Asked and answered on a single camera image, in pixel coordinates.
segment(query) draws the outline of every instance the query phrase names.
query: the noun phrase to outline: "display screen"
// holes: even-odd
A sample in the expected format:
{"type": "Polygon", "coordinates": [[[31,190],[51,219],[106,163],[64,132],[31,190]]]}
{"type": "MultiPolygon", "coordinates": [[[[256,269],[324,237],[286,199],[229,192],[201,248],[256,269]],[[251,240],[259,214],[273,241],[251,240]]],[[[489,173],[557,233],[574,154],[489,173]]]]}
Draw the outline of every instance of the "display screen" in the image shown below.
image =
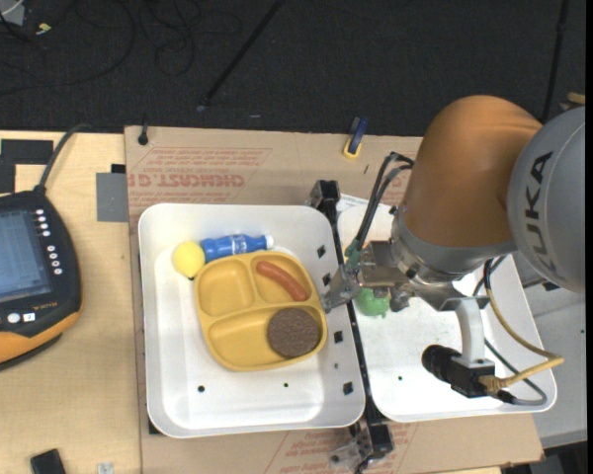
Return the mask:
{"type": "Polygon", "coordinates": [[[51,290],[31,215],[25,209],[0,212],[0,302],[51,290]]]}

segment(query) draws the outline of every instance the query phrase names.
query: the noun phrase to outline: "white tray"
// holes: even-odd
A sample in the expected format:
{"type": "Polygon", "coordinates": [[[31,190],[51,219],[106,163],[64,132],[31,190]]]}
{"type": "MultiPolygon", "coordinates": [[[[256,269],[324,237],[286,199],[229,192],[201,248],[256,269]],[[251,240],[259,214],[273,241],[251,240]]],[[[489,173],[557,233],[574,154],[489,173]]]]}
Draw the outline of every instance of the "white tray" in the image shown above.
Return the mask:
{"type": "Polygon", "coordinates": [[[161,203],[147,209],[138,238],[151,422],[173,437],[355,423],[365,391],[345,308],[326,315],[325,346],[299,363],[237,372],[212,357],[195,309],[194,284],[174,270],[171,256],[182,242],[234,233],[272,235],[275,250],[303,263],[319,296],[327,289],[323,277],[338,268],[329,222],[311,207],[161,203]],[[339,336],[342,342],[336,342],[339,336]]]}
{"type": "MultiPolygon", "coordinates": [[[[368,240],[387,240],[393,216],[389,207],[381,205],[374,218],[368,240]]],[[[350,206],[338,219],[338,230],[344,247],[356,236],[365,213],[363,205],[350,206]]],[[[481,279],[481,271],[466,276],[458,289],[471,294],[481,279]]],[[[541,347],[541,340],[519,280],[516,267],[508,257],[492,274],[492,289],[503,316],[522,337],[541,347]]],[[[424,350],[439,344],[460,351],[460,324],[454,312],[437,312],[419,298],[400,312],[387,312],[385,317],[366,316],[356,308],[357,324],[363,342],[374,403],[380,411],[396,422],[417,422],[444,418],[531,413],[545,411],[555,402],[556,387],[550,370],[540,372],[531,380],[548,396],[541,406],[503,404],[491,397],[468,399],[429,373],[421,363],[424,350]]],[[[545,359],[517,344],[498,323],[489,306],[481,312],[485,337],[518,369],[525,369],[545,359]]],[[[492,353],[486,356],[496,362],[498,376],[511,375],[492,353]]],[[[524,382],[509,388],[516,397],[538,399],[539,395],[524,382]]]]}

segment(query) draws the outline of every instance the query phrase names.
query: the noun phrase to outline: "brown cookie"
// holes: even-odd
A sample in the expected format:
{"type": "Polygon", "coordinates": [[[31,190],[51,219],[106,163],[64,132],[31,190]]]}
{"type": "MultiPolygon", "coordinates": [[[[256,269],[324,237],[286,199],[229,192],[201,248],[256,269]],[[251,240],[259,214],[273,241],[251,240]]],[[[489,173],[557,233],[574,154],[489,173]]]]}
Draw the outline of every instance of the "brown cookie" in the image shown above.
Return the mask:
{"type": "Polygon", "coordinates": [[[303,309],[282,309],[268,323],[268,342],[281,356],[305,355],[316,348],[319,341],[318,323],[303,309]]]}

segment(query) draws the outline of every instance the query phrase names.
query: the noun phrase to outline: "toy hot dog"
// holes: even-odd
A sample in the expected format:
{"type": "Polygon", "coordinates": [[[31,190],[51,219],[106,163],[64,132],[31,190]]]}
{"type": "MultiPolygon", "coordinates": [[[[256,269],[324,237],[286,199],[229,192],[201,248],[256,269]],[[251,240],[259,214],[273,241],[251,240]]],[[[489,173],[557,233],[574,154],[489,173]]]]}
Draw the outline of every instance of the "toy hot dog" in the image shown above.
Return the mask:
{"type": "Polygon", "coordinates": [[[257,264],[255,269],[262,276],[269,277],[280,284],[295,302],[303,302],[307,300],[307,292],[303,289],[303,286],[301,286],[294,277],[284,271],[281,267],[271,264],[270,262],[261,261],[257,264]]]}

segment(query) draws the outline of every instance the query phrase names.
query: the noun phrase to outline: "yellow ball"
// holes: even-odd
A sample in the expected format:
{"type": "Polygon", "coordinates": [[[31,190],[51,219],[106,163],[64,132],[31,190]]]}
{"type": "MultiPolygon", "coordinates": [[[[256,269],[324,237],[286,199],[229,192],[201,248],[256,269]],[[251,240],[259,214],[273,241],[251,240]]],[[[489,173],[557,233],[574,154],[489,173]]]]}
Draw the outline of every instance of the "yellow ball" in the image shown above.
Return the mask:
{"type": "Polygon", "coordinates": [[[196,276],[205,264],[205,252],[193,241],[180,244],[174,251],[174,268],[189,279],[196,276]]]}

